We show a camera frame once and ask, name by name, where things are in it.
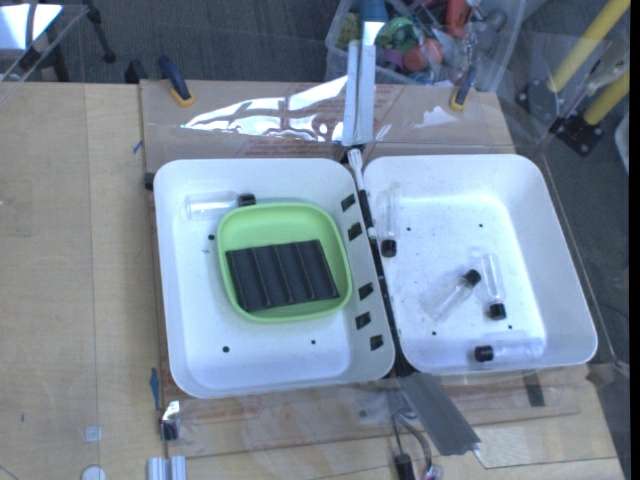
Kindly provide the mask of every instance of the metal stand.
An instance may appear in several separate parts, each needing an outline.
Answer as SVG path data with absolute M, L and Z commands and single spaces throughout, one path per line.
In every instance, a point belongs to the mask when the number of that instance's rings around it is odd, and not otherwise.
M 116 61 L 116 54 L 113 53 L 113 50 L 109 46 L 109 42 L 107 41 L 107 36 L 102 29 L 102 17 L 100 16 L 100 11 L 93 5 L 92 0 L 82 0 L 82 3 L 89 8 L 89 13 L 87 17 L 89 21 L 93 24 L 93 29 L 98 36 L 98 40 L 102 45 L 102 49 L 104 50 L 104 56 L 102 57 L 105 62 L 109 64 Z
M 518 105 L 545 124 L 551 124 L 550 131 L 583 156 L 603 135 L 598 126 L 600 121 L 629 92 L 628 45 L 623 44 L 608 55 L 611 59 L 605 59 L 598 67 L 603 73 L 592 72 L 587 80 L 590 95 L 602 85 L 599 79 L 613 83 L 583 115 L 575 111 L 577 105 L 574 105 L 567 117 L 560 116 L 554 121 L 564 103 L 560 93 L 630 5 L 631 0 L 609 0 L 551 76 L 546 80 L 534 80 L 516 96 Z
M 47 3 L 46 0 L 20 0 L 24 3 L 30 4 L 39 4 L 39 3 Z M 45 51 L 50 42 L 55 37 L 55 25 L 51 24 L 46 31 L 46 34 L 42 34 L 38 38 L 34 38 L 29 36 L 28 42 L 33 42 L 30 50 L 26 52 L 25 56 L 20 62 L 20 67 L 24 71 L 28 71 L 33 67 L 34 63 L 40 62 L 39 71 L 42 80 L 45 81 L 59 81 L 59 82 L 68 82 L 69 81 L 69 73 L 67 72 L 67 67 L 64 62 L 64 58 L 62 56 L 62 52 L 59 46 L 56 46 L 51 55 L 48 58 L 42 59 L 41 53 Z

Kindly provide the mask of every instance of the white tray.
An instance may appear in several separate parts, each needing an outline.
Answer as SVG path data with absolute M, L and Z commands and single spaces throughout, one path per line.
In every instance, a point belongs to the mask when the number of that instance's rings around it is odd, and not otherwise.
M 190 219 L 187 198 L 207 193 L 252 193 L 258 203 L 303 201 L 326 210 L 342 232 L 353 296 L 338 313 L 299 322 L 254 322 L 228 302 L 215 239 L 222 213 Z M 169 363 L 174 380 L 196 397 L 241 395 L 384 376 L 395 350 L 357 204 L 341 201 L 356 189 L 349 172 L 320 159 L 179 160 L 158 170 L 158 224 Z M 364 300 L 359 288 L 375 290 Z M 356 318 L 369 313 L 360 329 Z
M 365 171 L 372 208 L 396 186 L 398 253 L 384 258 L 400 345 L 420 371 L 440 374 L 581 364 L 597 335 L 539 169 L 518 155 L 387 157 Z M 479 285 L 444 322 L 421 308 L 451 278 L 499 259 L 507 318 L 483 311 Z M 479 363 L 476 346 L 544 345 L 537 360 Z
M 400 194 L 398 255 L 385 258 L 400 345 L 419 371 L 440 374 L 487 369 L 473 360 L 476 345 L 536 338 L 545 345 L 535 362 L 493 370 L 579 364 L 597 339 L 544 179 L 517 155 L 389 157 L 365 169 L 376 198 L 392 184 Z M 192 219 L 190 197 L 253 193 L 258 203 L 304 201 L 325 209 L 341 230 L 353 278 L 346 307 L 328 317 L 259 323 L 230 306 L 215 249 L 223 214 Z M 360 223 L 350 171 L 325 159 L 180 160 L 154 180 L 169 360 L 176 383 L 201 398 L 374 380 L 391 368 L 396 350 Z M 507 291 L 507 319 L 483 316 L 471 297 L 450 319 L 434 325 L 421 308 L 444 279 L 481 251 L 498 255 Z M 360 300 L 359 288 L 374 292 Z M 370 320 L 358 328 L 356 318 Z

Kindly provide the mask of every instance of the gray floor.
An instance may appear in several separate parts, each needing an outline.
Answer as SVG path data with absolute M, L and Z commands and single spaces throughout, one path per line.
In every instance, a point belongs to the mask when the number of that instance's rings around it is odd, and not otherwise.
M 79 4 L 80 0 L 49 0 Z M 65 46 L 72 80 L 121 83 L 129 62 L 139 59 L 158 78 L 156 59 L 169 55 L 186 78 L 216 80 L 322 81 L 324 39 L 339 0 L 94 0 L 117 55 L 102 51 L 84 21 Z M 535 77 L 533 52 L 541 38 L 550 51 L 565 46 L 587 27 L 607 0 L 550 0 L 521 27 L 499 94 L 514 138 L 535 144 L 536 123 L 513 104 L 514 91 Z M 607 39 L 629 34 L 625 15 Z M 628 106 L 625 98 L 602 122 L 604 138 L 585 158 L 551 139 L 548 168 L 584 262 L 600 333 L 595 376 L 621 463 L 631 477 L 629 379 L 629 179 L 613 140 Z

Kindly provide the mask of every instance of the green tray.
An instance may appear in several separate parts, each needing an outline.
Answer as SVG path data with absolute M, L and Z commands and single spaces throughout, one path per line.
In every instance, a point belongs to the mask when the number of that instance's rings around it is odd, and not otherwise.
M 228 252 L 312 240 L 320 242 L 338 291 L 337 297 L 253 312 L 242 308 L 228 262 Z M 227 296 L 232 307 L 246 318 L 260 322 L 315 318 L 338 311 L 351 297 L 351 273 L 340 232 L 331 216 L 318 206 L 307 203 L 267 203 L 236 208 L 218 224 L 217 242 Z

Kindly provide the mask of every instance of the test tube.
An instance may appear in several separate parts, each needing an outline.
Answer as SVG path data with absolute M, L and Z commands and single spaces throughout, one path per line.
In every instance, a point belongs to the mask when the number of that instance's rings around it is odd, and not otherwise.
M 488 293 L 487 316 L 491 320 L 504 320 L 507 317 L 507 311 L 504 307 L 505 291 L 498 257 L 495 254 L 485 254 L 480 264 Z
M 473 356 L 479 363 L 520 363 L 540 359 L 544 354 L 544 348 L 544 342 L 540 338 L 509 342 L 498 341 L 493 345 L 475 347 Z
M 238 201 L 235 192 L 213 192 L 196 194 L 187 197 L 187 215 L 192 220 L 208 220 L 215 215 L 225 213 Z
M 451 312 L 467 300 L 482 276 L 477 270 L 471 269 L 460 276 L 452 286 L 443 287 L 443 291 L 433 299 L 433 303 L 426 308 L 427 313 L 435 322 L 446 320 Z
M 380 194 L 380 253 L 385 258 L 392 258 L 398 252 L 398 194 L 397 188 L 391 187 Z

